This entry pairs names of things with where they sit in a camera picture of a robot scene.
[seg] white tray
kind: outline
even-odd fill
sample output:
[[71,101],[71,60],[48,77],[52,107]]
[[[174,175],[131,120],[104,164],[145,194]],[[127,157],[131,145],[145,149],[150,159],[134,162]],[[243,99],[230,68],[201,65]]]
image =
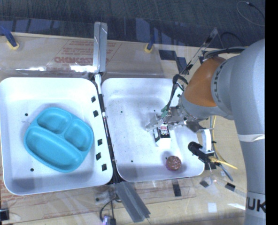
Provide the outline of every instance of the white tray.
[[[145,125],[168,103],[172,80],[164,78],[110,78],[102,84],[117,170],[126,181],[165,180],[200,175],[204,164],[188,150],[197,135],[186,127],[170,131],[171,147],[154,142],[153,131]],[[178,104],[177,90],[171,105]],[[169,171],[166,158],[178,156],[182,167]]]
[[[52,106],[86,122],[94,144],[79,168],[62,173],[40,163],[24,148],[26,129]],[[13,194],[29,195],[104,185],[113,175],[96,88],[81,78],[7,78],[0,83],[0,135],[4,183]]]

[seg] tray hole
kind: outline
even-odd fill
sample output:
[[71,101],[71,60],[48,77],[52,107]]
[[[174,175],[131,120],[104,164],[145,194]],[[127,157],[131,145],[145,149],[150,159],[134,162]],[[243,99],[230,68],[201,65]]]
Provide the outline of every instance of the tray hole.
[[97,117],[97,116],[98,116],[98,111],[95,110],[95,111],[93,112],[93,115],[94,115],[94,117]]
[[106,170],[106,169],[107,169],[107,164],[103,164],[103,165],[101,166],[101,170],[104,171],[104,170]]
[[100,152],[98,154],[96,154],[95,156],[96,156],[96,160],[98,161],[101,158]]

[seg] blue plate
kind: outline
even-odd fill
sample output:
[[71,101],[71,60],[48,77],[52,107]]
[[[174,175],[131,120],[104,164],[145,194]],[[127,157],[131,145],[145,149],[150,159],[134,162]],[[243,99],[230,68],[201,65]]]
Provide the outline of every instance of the blue plate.
[[43,110],[24,135],[24,146],[33,157],[64,173],[82,164],[93,141],[93,131],[85,122],[58,107]]

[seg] white cable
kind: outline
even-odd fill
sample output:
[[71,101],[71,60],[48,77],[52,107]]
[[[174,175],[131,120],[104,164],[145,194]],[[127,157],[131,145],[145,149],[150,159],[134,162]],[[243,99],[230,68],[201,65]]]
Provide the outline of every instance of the white cable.
[[244,2],[245,4],[249,5],[250,3],[247,2],[247,1],[239,1],[237,4],[236,4],[236,8],[237,8],[237,12],[245,19],[247,20],[248,22],[254,24],[254,25],[257,25],[257,26],[260,26],[260,27],[265,27],[265,25],[261,25],[261,24],[257,24],[249,19],[247,19],[240,11],[239,11],[239,8],[238,8],[238,4],[241,3],[241,2]]

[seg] dark fabric background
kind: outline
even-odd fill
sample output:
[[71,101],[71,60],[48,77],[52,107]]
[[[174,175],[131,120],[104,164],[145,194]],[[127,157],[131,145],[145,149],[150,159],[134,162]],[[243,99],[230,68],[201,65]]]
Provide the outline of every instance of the dark fabric background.
[[[67,22],[107,22],[110,16],[183,22],[217,27],[226,47],[251,45],[265,35],[265,28],[246,21],[239,15],[236,4],[242,0],[0,0],[0,16],[51,19]],[[251,2],[265,15],[265,0]],[[239,8],[244,16],[264,24],[261,14],[246,4]],[[189,45],[201,43],[188,41]]]

